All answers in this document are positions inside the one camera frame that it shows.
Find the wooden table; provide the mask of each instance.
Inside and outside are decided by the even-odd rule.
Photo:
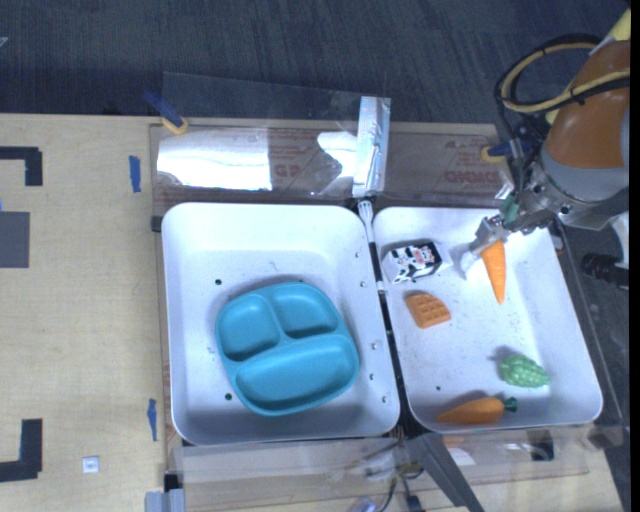
[[[149,128],[157,123],[0,115],[0,146],[39,148],[44,180],[27,187],[24,162],[0,160],[2,210],[29,212],[31,230],[29,268],[0,268],[0,461],[18,460],[22,420],[43,424],[42,471],[0,483],[0,510],[137,511],[146,492],[162,488],[157,235],[150,229]],[[130,156],[142,170],[137,193]],[[92,456],[99,471],[85,473],[83,458]],[[621,510],[604,453],[587,451],[585,460],[584,475],[474,491],[493,511]],[[450,506],[439,490],[420,496],[428,509]],[[264,510],[348,510],[353,503]],[[388,510],[404,510],[402,501],[394,498]]]

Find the blue bowl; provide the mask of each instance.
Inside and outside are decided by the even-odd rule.
[[[317,407],[344,393],[360,369],[342,316],[315,286],[282,283],[220,311],[216,341],[238,398],[263,416]]]

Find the black corner marker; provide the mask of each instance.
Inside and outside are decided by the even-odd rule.
[[[38,478],[42,471],[42,420],[22,420],[20,458],[0,462],[0,483]]]
[[[38,148],[27,146],[0,146],[0,160],[24,160],[25,186],[42,186],[42,152]]]

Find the orange carrot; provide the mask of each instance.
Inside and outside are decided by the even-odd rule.
[[[491,423],[502,418],[505,409],[515,412],[518,407],[515,398],[509,398],[504,402],[499,398],[487,396],[465,402],[454,407],[436,418],[437,421],[447,423]]]
[[[498,300],[498,304],[502,304],[504,302],[507,284],[507,263],[504,252],[504,242],[502,239],[498,240],[482,251],[481,254],[482,261],[484,261],[484,266],[489,275],[493,293]]]

